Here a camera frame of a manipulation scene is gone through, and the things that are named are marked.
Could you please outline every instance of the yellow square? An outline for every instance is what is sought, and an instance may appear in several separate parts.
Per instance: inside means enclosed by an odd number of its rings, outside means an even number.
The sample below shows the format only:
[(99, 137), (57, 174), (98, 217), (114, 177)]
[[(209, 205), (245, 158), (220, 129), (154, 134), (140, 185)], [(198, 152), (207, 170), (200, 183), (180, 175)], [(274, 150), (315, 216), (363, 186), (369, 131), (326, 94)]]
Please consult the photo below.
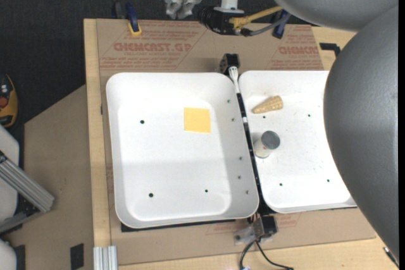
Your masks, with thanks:
[(211, 133), (209, 109), (185, 107), (184, 130), (197, 133)]

